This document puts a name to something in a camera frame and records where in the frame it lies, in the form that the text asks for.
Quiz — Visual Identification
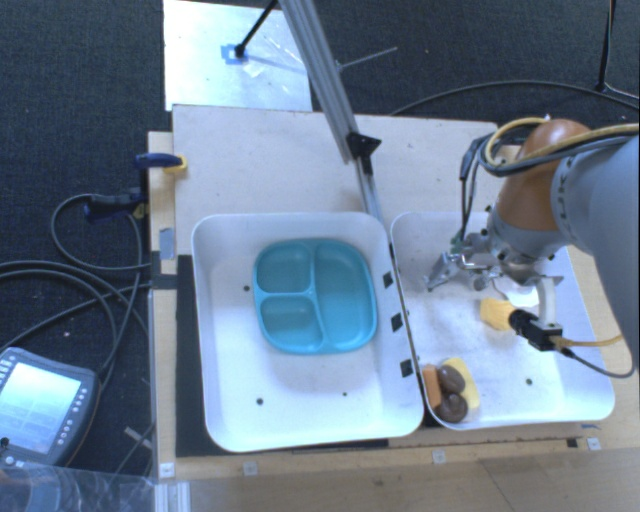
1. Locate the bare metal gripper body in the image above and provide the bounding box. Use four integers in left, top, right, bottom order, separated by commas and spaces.
458, 232, 555, 291

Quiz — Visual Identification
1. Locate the yellow toy bread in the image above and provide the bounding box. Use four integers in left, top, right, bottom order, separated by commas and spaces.
479, 296, 516, 333

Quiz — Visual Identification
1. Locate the thin black and white rod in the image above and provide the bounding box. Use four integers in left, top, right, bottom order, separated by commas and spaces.
386, 240, 427, 401

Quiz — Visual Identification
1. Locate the blue divided plate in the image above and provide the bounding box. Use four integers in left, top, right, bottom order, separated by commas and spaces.
253, 238, 379, 357

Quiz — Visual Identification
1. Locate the brown toy doughnut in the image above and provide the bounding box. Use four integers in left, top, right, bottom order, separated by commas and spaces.
434, 391, 470, 423
437, 364, 467, 394

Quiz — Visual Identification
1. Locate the white plastic tray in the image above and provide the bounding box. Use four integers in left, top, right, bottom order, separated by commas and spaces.
191, 211, 425, 454
389, 209, 617, 432

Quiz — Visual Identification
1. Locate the yellow toy cheese slice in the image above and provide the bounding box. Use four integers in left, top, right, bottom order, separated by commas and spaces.
442, 356, 482, 415

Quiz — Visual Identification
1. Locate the orange toy biscuit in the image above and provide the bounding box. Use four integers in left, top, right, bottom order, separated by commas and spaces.
421, 364, 444, 408

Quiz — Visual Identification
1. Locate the pale wood board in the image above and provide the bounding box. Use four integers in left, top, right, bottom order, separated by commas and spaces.
171, 103, 509, 261

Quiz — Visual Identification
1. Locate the black cylinder on white bracket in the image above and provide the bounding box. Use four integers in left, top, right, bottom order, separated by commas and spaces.
507, 277, 565, 352

